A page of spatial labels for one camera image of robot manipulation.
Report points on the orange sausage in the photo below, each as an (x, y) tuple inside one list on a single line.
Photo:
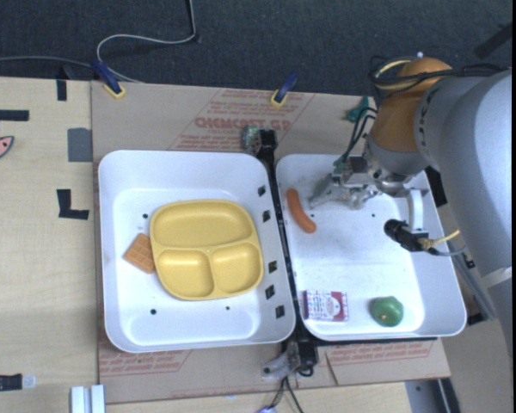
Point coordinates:
[(300, 213)]

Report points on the red and white carton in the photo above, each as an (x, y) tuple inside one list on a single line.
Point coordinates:
[(325, 306)]

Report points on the orange waffle biscuit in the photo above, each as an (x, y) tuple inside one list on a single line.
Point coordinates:
[(138, 254)]

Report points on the brown cardboard board red print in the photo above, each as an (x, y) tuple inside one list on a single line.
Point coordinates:
[(155, 118)]

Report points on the yellow divided plate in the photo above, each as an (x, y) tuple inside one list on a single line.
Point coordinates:
[(204, 248)]

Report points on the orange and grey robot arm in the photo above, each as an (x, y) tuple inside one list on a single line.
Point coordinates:
[(464, 153)]

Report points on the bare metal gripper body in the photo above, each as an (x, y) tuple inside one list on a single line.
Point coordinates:
[(359, 174)]

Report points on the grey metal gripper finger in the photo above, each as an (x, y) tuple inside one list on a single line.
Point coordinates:
[(360, 197), (327, 192)]

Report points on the black cylinder on white bracket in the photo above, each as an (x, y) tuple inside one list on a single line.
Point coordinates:
[(402, 232)]

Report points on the white plastic tray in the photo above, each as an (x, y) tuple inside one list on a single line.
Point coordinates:
[(189, 321), (357, 256)]

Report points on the green round fruit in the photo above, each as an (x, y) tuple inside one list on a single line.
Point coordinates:
[(386, 311)]

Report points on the thin black rod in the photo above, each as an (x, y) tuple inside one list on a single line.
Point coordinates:
[(280, 213)]

